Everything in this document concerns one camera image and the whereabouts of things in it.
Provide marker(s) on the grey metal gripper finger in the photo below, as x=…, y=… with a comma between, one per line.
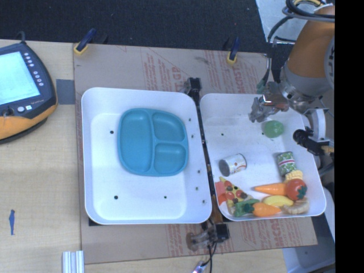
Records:
x=268, y=112
x=255, y=109

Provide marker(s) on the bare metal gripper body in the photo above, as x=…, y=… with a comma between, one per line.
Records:
x=293, y=97

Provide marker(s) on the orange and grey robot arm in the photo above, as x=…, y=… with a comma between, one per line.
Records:
x=308, y=53

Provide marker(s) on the green round fruit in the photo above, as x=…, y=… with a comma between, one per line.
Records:
x=273, y=129

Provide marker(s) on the white plastic tray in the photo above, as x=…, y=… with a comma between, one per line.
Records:
x=102, y=158
x=256, y=152

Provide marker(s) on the green and white can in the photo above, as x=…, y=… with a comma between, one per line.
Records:
x=286, y=164

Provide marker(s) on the thin black rod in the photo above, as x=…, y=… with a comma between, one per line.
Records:
x=203, y=141

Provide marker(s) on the yellow corn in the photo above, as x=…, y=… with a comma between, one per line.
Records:
x=294, y=175

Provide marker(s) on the orange carrot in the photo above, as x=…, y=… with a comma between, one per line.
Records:
x=271, y=188
x=266, y=210

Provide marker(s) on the red tomato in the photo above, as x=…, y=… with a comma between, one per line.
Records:
x=295, y=188

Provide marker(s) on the pizza slice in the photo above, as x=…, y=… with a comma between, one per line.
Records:
x=233, y=190

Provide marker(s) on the orange red wedge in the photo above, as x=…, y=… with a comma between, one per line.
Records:
x=220, y=190

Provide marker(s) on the yellow banana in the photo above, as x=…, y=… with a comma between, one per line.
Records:
x=277, y=201

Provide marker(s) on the green broccoli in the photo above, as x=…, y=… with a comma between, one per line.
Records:
x=243, y=207

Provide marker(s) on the beige biscuit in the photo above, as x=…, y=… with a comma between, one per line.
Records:
x=298, y=207

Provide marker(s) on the blue divided plate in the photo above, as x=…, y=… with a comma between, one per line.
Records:
x=136, y=141

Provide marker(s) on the brown cardboard board red print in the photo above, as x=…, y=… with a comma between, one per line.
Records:
x=136, y=67

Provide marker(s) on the black cylinder on white bracket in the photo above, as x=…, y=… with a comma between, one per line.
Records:
x=314, y=144

